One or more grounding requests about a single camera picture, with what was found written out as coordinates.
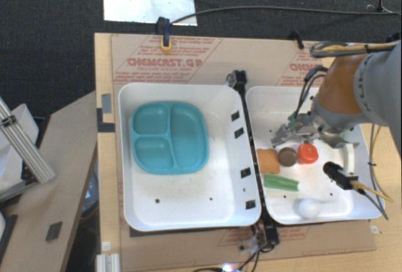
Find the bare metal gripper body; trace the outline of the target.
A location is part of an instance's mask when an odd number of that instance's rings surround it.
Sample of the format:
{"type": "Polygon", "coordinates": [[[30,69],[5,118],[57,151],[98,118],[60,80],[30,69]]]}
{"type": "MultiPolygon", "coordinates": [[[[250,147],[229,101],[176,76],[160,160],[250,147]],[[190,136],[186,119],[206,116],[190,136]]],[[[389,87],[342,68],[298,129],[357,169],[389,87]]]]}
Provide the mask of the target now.
{"type": "Polygon", "coordinates": [[[342,130],[333,128],[314,112],[294,112],[289,117],[289,137],[300,141],[344,141],[342,130]]]}

